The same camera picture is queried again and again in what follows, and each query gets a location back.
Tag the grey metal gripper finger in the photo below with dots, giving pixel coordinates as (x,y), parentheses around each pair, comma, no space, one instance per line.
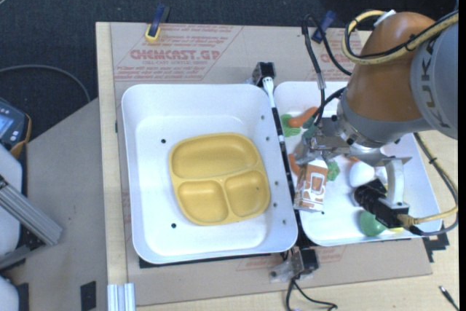
(328,157)
(305,156)

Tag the thin black and white rod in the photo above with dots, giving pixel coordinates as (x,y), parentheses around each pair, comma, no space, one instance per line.
(279,127)

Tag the orange and white carton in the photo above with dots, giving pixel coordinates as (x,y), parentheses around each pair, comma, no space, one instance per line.
(311,189)

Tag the green leafy toy vegetable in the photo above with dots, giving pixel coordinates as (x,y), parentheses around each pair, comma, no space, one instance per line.
(291,131)

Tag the white egg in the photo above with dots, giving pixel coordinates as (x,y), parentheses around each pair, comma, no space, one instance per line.
(361,174)

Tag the black cylinder on white bracket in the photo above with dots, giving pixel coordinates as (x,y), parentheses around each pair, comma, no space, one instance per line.
(378,205)

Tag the green broccoli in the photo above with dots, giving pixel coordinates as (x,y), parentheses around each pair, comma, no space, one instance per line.
(333,171)

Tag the yellow divided plate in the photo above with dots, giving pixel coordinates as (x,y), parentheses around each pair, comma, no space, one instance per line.
(215,156)

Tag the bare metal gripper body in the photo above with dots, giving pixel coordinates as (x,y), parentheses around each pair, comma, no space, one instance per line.
(333,138)

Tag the small orange carrot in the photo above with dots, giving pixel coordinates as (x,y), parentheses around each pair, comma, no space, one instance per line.
(293,164)

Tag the green round ball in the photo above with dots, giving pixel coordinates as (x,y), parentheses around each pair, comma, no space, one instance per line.
(369,226)

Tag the brown cardboard board red print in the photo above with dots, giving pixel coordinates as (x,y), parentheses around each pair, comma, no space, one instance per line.
(225,47)

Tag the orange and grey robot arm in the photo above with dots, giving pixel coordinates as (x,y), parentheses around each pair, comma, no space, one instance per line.
(386,83)

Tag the orange carrot with green top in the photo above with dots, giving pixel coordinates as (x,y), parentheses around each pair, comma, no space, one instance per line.
(304,116)

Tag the white plastic tray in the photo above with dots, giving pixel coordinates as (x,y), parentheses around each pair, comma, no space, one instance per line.
(338,226)
(153,164)

